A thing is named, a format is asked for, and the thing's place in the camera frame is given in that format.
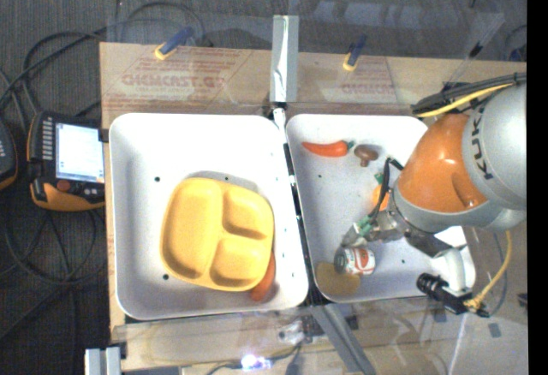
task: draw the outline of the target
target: yellow divided plate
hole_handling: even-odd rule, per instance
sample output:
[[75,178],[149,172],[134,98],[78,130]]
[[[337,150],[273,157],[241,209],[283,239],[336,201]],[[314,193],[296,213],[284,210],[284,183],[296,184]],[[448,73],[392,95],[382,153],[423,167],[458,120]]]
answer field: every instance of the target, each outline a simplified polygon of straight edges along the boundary
[[271,255],[274,216],[259,194],[213,179],[180,182],[164,214],[160,256],[179,279],[245,291],[263,278]]

